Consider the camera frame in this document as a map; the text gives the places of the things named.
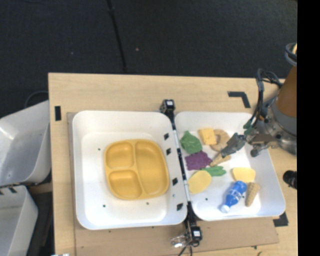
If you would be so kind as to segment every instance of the toy donut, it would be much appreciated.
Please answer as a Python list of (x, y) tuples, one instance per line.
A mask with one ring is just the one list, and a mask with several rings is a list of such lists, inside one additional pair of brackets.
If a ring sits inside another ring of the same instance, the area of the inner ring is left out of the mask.
[(228, 133), (226, 133), (224, 130), (221, 129), (214, 129), (214, 134), (217, 136), (217, 144), (210, 145), (210, 147), (215, 150), (220, 152), (227, 146), (228, 140), (230, 140), (230, 137)]

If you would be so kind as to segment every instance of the toy water bottle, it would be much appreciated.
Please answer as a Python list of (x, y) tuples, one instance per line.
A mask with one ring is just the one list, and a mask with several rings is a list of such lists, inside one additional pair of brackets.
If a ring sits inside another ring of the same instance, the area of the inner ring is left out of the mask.
[(227, 214), (231, 206), (236, 205), (243, 193), (247, 190), (247, 184), (241, 180), (236, 181), (225, 198), (225, 204), (221, 206), (221, 212)]

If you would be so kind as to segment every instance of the tabletop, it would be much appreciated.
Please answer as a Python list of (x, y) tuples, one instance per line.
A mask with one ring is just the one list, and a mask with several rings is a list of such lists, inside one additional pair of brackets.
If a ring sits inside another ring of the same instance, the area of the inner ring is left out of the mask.
[[(50, 73), (48, 88), (55, 253), (71, 256), (98, 256), (106, 252), (107, 255), (178, 255), (180, 249), (170, 247), (168, 241), (183, 231), (181, 225), (92, 231), (77, 222), (68, 114), (83, 110), (158, 111), (164, 99), (174, 100), (176, 113), (251, 114), (258, 100), (255, 79)], [(277, 90), (274, 84), (266, 85), (264, 98), (274, 97)], [(245, 106), (241, 97), (230, 97), (230, 92), (244, 93), (250, 107)], [(271, 217), (199, 221), (203, 240), (193, 250), (193, 255), (221, 255), (221, 250), (226, 256), (256, 256), (260, 252), (273, 256), (298, 255), (297, 190), (283, 182), (287, 170), (297, 170), (297, 157), (280, 148), (268, 151), (285, 198), (288, 225), (275, 227)]]

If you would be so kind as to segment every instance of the yellow toy cheese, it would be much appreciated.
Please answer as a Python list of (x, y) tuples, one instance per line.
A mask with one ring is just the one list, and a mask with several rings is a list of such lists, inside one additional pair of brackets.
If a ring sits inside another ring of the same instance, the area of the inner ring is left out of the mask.
[(200, 134), (200, 137), (205, 145), (217, 144), (214, 129), (212, 129), (212, 128), (200, 129), (199, 134)]
[(253, 182), (256, 178), (256, 171), (248, 167), (236, 167), (232, 169), (233, 178), (244, 183)]
[(204, 191), (211, 183), (212, 177), (206, 170), (198, 170), (188, 180), (189, 191), (197, 194)]

